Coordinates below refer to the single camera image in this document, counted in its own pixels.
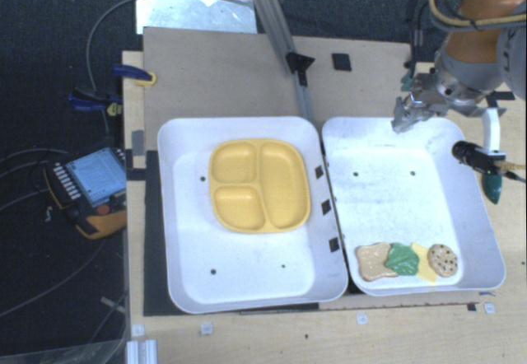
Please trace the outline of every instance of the green object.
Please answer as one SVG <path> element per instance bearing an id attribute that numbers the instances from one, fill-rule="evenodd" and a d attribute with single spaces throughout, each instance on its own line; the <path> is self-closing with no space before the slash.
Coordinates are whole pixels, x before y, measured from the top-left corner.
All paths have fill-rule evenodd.
<path id="1" fill-rule="evenodd" d="M 392 249 L 388 253 L 386 267 L 391 268 L 399 275 L 413 276 L 417 274 L 419 266 L 419 256 L 409 245 L 402 245 L 399 242 L 392 244 Z"/>
<path id="2" fill-rule="evenodd" d="M 500 200 L 502 181 L 503 177 L 501 175 L 483 174 L 483 192 L 494 204 L 497 204 L 497 202 Z"/>
<path id="3" fill-rule="evenodd" d="M 401 91 L 410 91 L 412 89 L 413 78 L 411 73 L 412 71 L 408 70 L 408 72 L 404 74 L 403 78 L 401 78 Z"/>

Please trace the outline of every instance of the orange device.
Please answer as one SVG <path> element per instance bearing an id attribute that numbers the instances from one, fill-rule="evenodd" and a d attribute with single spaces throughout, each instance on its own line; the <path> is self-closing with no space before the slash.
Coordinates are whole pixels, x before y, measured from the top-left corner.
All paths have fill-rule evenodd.
<path id="1" fill-rule="evenodd" d="M 49 161 L 44 178 L 63 215 L 86 238 L 97 240 L 126 226 L 124 154 L 110 140 Z"/>

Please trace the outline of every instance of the yellow plate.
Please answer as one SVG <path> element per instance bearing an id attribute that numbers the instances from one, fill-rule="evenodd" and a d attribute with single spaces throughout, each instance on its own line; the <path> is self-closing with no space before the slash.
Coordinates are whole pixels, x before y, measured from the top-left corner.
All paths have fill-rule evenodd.
<path id="1" fill-rule="evenodd" d="M 224 142 L 211 155 L 208 178 L 214 213 L 233 231 L 290 231 L 310 215 L 304 160 L 289 143 L 270 138 Z"/>

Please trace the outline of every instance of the black clip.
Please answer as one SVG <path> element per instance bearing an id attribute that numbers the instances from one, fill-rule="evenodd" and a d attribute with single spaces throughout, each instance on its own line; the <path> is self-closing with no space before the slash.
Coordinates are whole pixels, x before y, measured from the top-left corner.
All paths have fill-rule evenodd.
<path id="1" fill-rule="evenodd" d="M 489 107 L 497 108 L 497 102 L 499 100 L 515 100 L 516 98 L 511 91 L 494 91 L 490 95 L 487 95 L 485 99 Z"/>
<path id="2" fill-rule="evenodd" d="M 286 55 L 287 65 L 291 70 L 291 73 L 297 72 L 300 85 L 307 87 L 307 76 L 305 70 L 315 61 L 314 58 L 306 57 L 305 55 L 297 54 L 296 52 L 290 52 Z"/>

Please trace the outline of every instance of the toy bread slice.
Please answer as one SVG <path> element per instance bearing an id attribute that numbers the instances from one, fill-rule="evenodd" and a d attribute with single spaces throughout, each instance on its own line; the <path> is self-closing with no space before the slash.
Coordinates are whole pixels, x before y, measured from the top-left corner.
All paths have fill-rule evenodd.
<path id="1" fill-rule="evenodd" d="M 385 266 L 390 249 L 391 245 L 387 242 L 363 245 L 357 248 L 356 255 L 359 261 L 359 273 L 365 281 L 372 282 L 379 278 L 398 276 L 391 268 Z"/>

